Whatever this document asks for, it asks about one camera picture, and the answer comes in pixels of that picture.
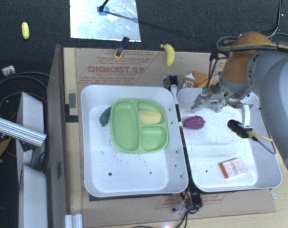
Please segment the yellow sponge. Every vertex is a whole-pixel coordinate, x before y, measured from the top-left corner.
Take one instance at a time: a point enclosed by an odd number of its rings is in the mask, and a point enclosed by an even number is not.
[[[162,115],[160,112],[140,110],[139,118],[144,124],[158,124],[161,121]]]

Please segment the small white and red box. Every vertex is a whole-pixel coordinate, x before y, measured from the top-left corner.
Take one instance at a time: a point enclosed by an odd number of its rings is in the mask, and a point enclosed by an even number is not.
[[[247,168],[241,158],[234,158],[220,163],[221,170],[225,178],[233,177],[244,173]]]

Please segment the yellow banana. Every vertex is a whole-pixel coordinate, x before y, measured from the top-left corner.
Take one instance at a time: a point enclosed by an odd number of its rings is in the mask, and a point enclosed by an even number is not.
[[[174,51],[174,48],[170,44],[161,44],[161,48],[164,48],[164,50],[167,52],[167,66],[170,67],[176,59],[176,53]]]

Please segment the cardboard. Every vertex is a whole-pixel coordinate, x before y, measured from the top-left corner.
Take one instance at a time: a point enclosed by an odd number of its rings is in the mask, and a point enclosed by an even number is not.
[[[177,75],[182,82],[193,70],[208,72],[207,53],[176,52],[171,67],[166,66],[165,52],[127,50],[121,60],[114,59],[113,53],[112,49],[64,49],[65,104],[70,119],[79,114],[79,96],[89,84],[162,86],[168,75]],[[182,201],[180,194],[111,199],[90,196],[84,187],[81,126],[80,118],[78,122],[66,123],[66,169],[69,170],[66,186],[70,190],[70,206],[83,214],[84,228],[181,219],[180,214],[172,211]],[[209,193],[202,194],[202,199],[203,207],[195,215],[189,215],[189,219],[275,211],[269,190]]]

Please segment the blue clamp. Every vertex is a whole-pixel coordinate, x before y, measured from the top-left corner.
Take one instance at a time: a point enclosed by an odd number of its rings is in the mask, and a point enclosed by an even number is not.
[[[121,41],[120,47],[118,49],[116,49],[115,53],[114,53],[114,57],[116,59],[121,59],[121,57],[124,54],[124,49],[127,48],[127,45],[129,43],[129,38],[128,37],[124,37],[123,40]]]

